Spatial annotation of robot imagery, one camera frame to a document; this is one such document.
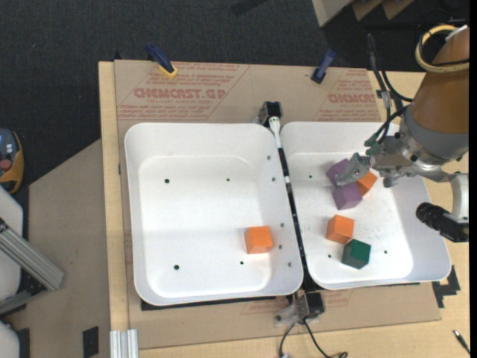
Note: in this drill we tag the white plastic tray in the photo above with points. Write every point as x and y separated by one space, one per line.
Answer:
201 215
387 218

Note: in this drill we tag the orange cube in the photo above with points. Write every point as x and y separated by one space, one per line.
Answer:
340 229
367 183
258 240

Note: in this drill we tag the green cube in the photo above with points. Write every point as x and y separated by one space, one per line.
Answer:
356 253

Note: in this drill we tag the black cylinder on white bracket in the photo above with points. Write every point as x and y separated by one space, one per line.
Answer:
434 216

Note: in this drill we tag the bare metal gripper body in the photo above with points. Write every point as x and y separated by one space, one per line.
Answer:
389 155

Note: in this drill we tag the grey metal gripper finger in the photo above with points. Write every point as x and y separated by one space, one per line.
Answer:
353 170
392 179

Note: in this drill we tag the purple cube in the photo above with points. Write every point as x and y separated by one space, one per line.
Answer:
346 197
336 171

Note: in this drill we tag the brown cardboard board red print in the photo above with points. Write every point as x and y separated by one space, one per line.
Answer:
231 88

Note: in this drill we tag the thin black and white rod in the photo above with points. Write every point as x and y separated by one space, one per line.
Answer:
294 207

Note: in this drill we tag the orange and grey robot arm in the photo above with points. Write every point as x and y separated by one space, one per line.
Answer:
443 88

